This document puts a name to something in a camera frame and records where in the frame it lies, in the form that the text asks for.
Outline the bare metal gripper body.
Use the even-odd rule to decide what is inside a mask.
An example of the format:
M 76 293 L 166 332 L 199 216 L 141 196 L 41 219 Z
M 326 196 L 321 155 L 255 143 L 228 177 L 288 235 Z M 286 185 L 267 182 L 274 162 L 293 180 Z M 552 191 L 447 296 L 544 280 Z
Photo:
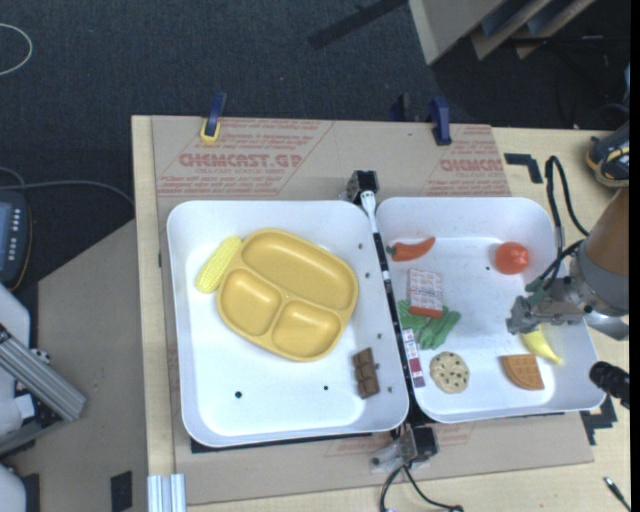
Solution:
M 575 280 L 561 277 L 544 282 L 535 280 L 531 292 L 516 297 L 506 328 L 511 334 L 526 334 L 538 329 L 541 324 L 575 324 L 582 320 L 585 311 L 576 294 Z

